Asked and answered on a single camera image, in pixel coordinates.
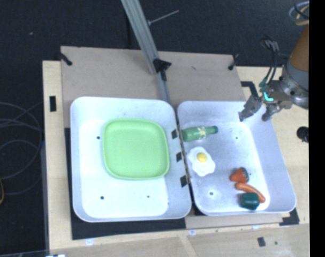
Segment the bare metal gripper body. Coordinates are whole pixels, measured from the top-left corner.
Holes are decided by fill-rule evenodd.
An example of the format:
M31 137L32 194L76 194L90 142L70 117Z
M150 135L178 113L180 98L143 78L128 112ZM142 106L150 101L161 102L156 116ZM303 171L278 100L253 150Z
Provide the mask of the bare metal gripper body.
M273 104L283 109L296 105L308 109L308 88L304 85L305 78L293 78L288 72L283 72L278 80L268 83L266 90L267 104Z

